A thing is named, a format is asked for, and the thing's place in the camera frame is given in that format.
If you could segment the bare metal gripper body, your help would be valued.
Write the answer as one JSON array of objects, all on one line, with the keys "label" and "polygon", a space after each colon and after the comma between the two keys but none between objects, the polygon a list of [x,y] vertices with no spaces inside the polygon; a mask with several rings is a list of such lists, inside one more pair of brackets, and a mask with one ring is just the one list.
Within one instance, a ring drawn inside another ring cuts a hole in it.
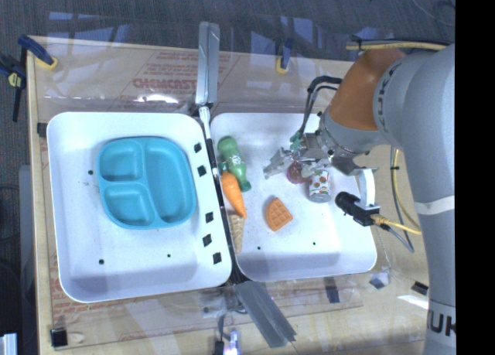
[{"label": "bare metal gripper body", "polygon": [[295,159],[298,162],[319,162],[330,161],[333,154],[331,149],[321,146],[315,133],[305,133],[302,135],[299,147],[295,152]]}]

